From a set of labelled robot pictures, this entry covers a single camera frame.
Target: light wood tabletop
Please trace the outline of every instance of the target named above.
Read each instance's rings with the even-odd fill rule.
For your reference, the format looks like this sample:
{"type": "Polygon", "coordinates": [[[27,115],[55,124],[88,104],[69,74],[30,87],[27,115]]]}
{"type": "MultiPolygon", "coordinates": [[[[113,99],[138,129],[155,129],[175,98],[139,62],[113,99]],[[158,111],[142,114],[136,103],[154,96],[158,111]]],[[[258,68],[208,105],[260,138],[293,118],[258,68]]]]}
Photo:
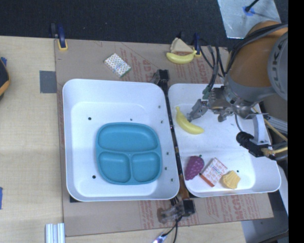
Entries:
{"type": "MultiPolygon", "coordinates": [[[[11,84],[0,101],[0,242],[45,242],[63,223],[57,96],[41,93],[40,71],[55,71],[54,40],[0,36],[11,84]]],[[[65,242],[150,243],[164,229],[67,237],[65,242]]],[[[171,233],[166,242],[172,242],[171,233]]],[[[179,227],[177,243],[245,242],[241,222],[179,227]]]]}

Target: yellow banana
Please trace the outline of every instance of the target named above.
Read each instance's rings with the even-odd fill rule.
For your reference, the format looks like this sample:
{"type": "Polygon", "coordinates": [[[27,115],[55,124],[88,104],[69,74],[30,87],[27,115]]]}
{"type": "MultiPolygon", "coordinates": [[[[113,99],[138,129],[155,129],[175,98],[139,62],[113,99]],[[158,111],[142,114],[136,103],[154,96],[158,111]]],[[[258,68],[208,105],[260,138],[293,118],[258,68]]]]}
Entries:
{"type": "Polygon", "coordinates": [[[176,106],[176,110],[177,110],[176,121],[179,124],[179,126],[182,127],[185,131],[194,135],[201,134],[204,132],[204,129],[202,127],[194,125],[187,120],[187,118],[180,111],[179,106],[176,106]]]}
{"type": "Polygon", "coordinates": [[[194,59],[194,56],[195,56],[196,53],[197,53],[197,51],[194,50],[194,52],[191,52],[187,55],[181,56],[181,55],[177,55],[177,54],[174,54],[174,53],[171,53],[171,52],[167,52],[166,56],[173,63],[187,64],[194,59]]]}

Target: gray tape patch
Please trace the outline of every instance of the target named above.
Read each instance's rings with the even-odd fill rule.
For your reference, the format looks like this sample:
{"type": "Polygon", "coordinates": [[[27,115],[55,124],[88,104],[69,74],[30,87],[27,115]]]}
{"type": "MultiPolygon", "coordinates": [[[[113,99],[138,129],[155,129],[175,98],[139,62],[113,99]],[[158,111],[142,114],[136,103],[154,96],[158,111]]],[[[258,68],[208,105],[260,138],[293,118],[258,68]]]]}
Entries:
{"type": "Polygon", "coordinates": [[[42,94],[54,94],[56,88],[56,72],[40,70],[40,90],[42,94]]]}

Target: cardboard sheet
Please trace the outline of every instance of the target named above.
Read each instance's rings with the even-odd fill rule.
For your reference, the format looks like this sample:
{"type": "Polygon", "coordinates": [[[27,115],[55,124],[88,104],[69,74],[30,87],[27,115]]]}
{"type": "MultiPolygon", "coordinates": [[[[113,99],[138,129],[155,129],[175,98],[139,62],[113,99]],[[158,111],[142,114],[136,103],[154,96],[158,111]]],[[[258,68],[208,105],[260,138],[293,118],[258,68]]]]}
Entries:
{"type": "MultiPolygon", "coordinates": [[[[212,69],[201,58],[176,65],[165,54],[170,45],[68,40],[68,50],[60,51],[55,41],[57,101],[60,136],[63,215],[66,236],[100,234],[120,231],[172,227],[162,224],[157,213],[171,207],[169,200],[77,202],[66,188],[63,126],[63,85],[73,78],[150,82],[158,69],[169,70],[169,87],[176,83],[207,84],[212,69]],[[132,69],[122,78],[104,65],[104,60],[117,53],[132,69]]],[[[211,59],[208,50],[203,48],[211,59]]],[[[220,48],[221,59],[228,53],[220,48]]],[[[212,224],[272,218],[273,211],[267,193],[193,198],[196,213],[179,222],[179,226],[212,224]]]]}

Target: blue divided plate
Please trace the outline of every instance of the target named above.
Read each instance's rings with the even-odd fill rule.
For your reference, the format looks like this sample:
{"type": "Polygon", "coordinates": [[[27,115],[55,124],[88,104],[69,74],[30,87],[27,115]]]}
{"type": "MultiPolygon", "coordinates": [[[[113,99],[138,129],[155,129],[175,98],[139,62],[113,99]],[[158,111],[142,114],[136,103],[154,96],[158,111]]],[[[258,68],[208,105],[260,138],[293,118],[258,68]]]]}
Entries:
{"type": "Polygon", "coordinates": [[[159,138],[144,124],[103,125],[96,137],[96,158],[99,173],[113,184],[146,184],[161,174],[159,138]]]}

